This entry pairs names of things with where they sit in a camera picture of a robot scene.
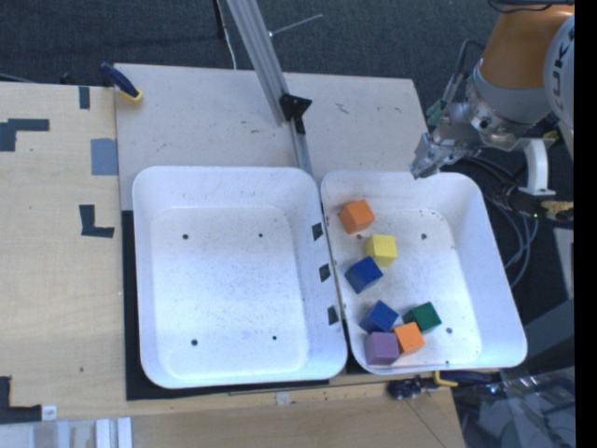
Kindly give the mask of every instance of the dark blue cube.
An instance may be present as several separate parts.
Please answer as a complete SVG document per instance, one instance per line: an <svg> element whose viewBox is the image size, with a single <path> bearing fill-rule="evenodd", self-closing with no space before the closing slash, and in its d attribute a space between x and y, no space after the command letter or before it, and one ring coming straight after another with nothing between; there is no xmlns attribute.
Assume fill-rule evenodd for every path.
<svg viewBox="0 0 597 448"><path fill-rule="evenodd" d="M371 256L366 256L354 264L344 275L353 286L354 291L360 294L367 287L377 282L382 277L382 270Z"/></svg>
<svg viewBox="0 0 597 448"><path fill-rule="evenodd" d="M375 302L359 322L359 327L365 332L387 332L389 331L396 319L398 313L388 307L382 301Z"/></svg>

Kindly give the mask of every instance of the dark gray carpet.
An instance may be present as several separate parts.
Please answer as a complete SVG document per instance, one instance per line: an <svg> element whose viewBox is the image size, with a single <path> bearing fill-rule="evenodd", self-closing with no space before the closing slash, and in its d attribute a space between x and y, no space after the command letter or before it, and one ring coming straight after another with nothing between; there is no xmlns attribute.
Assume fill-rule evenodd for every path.
<svg viewBox="0 0 597 448"><path fill-rule="evenodd" d="M238 67L251 69L221 1ZM443 92L462 42L484 43L497 18L485 0L257 1L271 31L324 15L274 36L283 70L411 78L423 110ZM0 73L40 83L59 83L68 74L76 84L102 85L98 67L104 61L231 68L216 30L212 0L0 0ZM523 166L519 156L488 153L510 171ZM554 147L550 159L551 187L560 199L572 200L573 164L565 147ZM451 170L469 174L481 187L494 182L470 164ZM518 249L517 239L503 216L489 209L506 260ZM553 236L557 225L541 222L528 269L514 289L523 323L566 298Z"/></svg>

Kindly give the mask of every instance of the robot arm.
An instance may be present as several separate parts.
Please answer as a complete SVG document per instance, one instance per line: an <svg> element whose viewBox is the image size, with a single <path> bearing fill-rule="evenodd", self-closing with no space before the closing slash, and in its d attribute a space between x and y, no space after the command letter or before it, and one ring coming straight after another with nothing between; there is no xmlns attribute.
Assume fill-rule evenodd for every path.
<svg viewBox="0 0 597 448"><path fill-rule="evenodd" d="M446 164L477 156L484 147L524 151L529 180L523 192L553 194L547 188L547 147L553 141L529 137L553 112L568 149L574 140L574 0L489 0L501 13L470 77L456 72L444 94L427 111L427 125L410 171L428 177ZM465 81L465 98L454 102Z"/></svg>

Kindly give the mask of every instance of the wooden block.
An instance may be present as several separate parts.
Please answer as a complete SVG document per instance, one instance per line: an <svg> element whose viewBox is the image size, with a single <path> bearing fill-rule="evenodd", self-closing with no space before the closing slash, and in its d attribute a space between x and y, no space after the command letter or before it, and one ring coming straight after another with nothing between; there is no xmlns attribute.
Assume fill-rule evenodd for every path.
<svg viewBox="0 0 597 448"><path fill-rule="evenodd" d="M396 238L389 234L372 234L365 242L365 254L380 267L389 266L398 257Z"/></svg>
<svg viewBox="0 0 597 448"><path fill-rule="evenodd" d="M383 276L382 271L370 256L359 260L344 274L346 280L353 286L354 291L359 294L366 288L377 282Z"/></svg>
<svg viewBox="0 0 597 448"><path fill-rule="evenodd" d="M365 339L365 361L368 365L392 365L398 360L398 339L392 332L372 332Z"/></svg>
<svg viewBox="0 0 597 448"><path fill-rule="evenodd" d="M382 301L377 301L359 322L359 327L366 332L387 332L392 329L398 313Z"/></svg>
<svg viewBox="0 0 597 448"><path fill-rule="evenodd" d="M402 320L406 323L415 322L421 332L425 332L441 324L441 319L431 302L426 302L408 311L404 314Z"/></svg>
<svg viewBox="0 0 597 448"><path fill-rule="evenodd" d="M340 220L349 234L363 231L375 220L375 215L364 199L346 204L340 211Z"/></svg>
<svg viewBox="0 0 597 448"><path fill-rule="evenodd" d="M425 345L425 340L416 322L394 327L394 332L398 338L401 354L413 352Z"/></svg>

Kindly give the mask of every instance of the purple cube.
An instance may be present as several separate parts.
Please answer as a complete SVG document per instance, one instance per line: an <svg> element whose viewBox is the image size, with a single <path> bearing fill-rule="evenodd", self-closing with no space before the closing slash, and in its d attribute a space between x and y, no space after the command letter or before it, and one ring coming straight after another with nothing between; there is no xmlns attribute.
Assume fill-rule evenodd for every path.
<svg viewBox="0 0 597 448"><path fill-rule="evenodd" d="M392 365L400 357L398 338L393 332L371 332L365 339L368 365Z"/></svg>

